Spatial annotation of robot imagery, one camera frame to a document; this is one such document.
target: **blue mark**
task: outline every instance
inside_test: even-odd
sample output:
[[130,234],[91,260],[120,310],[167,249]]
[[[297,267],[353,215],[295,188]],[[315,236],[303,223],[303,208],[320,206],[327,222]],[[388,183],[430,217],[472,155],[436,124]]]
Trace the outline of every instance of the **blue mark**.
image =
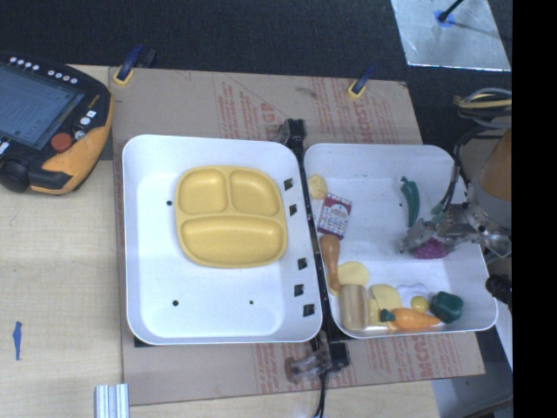
[[16,345],[16,361],[19,361],[21,358],[19,357],[20,350],[21,350],[21,326],[23,324],[20,321],[16,322],[16,328],[14,329],[14,344]]
[[439,26],[445,26],[450,28],[452,25],[454,25],[454,17],[453,14],[449,14],[446,19],[445,22],[441,22],[439,20],[439,16],[442,14],[442,10],[436,10],[433,14],[435,15],[435,20],[437,20],[437,23],[439,24]]

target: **green chili pepper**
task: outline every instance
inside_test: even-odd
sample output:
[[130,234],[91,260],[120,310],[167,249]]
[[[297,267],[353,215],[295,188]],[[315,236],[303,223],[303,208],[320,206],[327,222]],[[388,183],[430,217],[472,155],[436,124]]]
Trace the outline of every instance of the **green chili pepper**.
[[402,177],[400,181],[404,183],[400,187],[400,190],[404,194],[406,203],[408,204],[408,227],[412,227],[418,219],[419,214],[418,186],[413,181],[409,181],[406,177]]

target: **black fabric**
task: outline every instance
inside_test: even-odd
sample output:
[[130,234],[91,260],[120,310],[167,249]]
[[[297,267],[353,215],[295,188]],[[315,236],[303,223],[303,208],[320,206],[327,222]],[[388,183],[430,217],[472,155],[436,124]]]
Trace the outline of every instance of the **black fabric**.
[[[509,62],[513,0],[488,0]],[[511,72],[406,63],[390,0],[0,0],[0,49],[67,64],[119,65],[137,44],[159,68],[407,82],[426,144],[449,152],[472,121],[453,96],[512,90]]]

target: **table surface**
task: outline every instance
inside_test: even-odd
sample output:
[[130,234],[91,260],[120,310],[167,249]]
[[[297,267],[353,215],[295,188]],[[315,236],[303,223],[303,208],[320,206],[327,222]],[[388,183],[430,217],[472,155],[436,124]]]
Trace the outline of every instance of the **table surface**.
[[[80,67],[102,81],[106,67]],[[0,416],[92,417],[95,386],[123,382],[113,170],[75,192],[0,186]],[[12,337],[22,324],[20,359]],[[318,391],[134,406],[132,417],[311,417]],[[335,388],[327,416],[436,417],[432,383]]]

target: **white tray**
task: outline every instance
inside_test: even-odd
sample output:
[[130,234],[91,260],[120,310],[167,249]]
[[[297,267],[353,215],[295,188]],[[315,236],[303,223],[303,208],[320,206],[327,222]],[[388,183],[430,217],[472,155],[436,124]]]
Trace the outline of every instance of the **white tray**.
[[[176,184],[202,165],[265,172],[285,208],[288,245],[246,269],[199,266],[178,242]],[[127,319],[153,345],[310,340],[321,327],[319,283],[298,161],[273,142],[141,135],[123,151]],[[285,189],[285,181],[292,188]],[[296,212],[291,215],[291,206]]]
[[[332,315],[339,328],[354,338],[373,338],[399,334],[437,334],[480,331],[497,320],[497,303],[486,290],[488,277],[479,245],[462,243],[446,257],[418,260],[399,253],[398,243],[407,231],[407,203],[400,190],[406,176],[417,183],[420,217],[431,219],[431,209],[445,194],[453,159],[442,149],[429,145],[348,145],[317,144],[305,153],[307,178],[319,173],[330,193],[352,201],[346,236],[340,242],[339,263],[363,263],[370,279],[367,287],[384,283],[423,284],[429,291],[447,291],[464,301],[462,316],[449,325],[430,327],[426,332],[392,331],[369,327],[349,331],[340,324],[339,303],[331,300]],[[465,187],[458,186],[453,203],[465,200]],[[313,200],[315,222],[323,201]]]

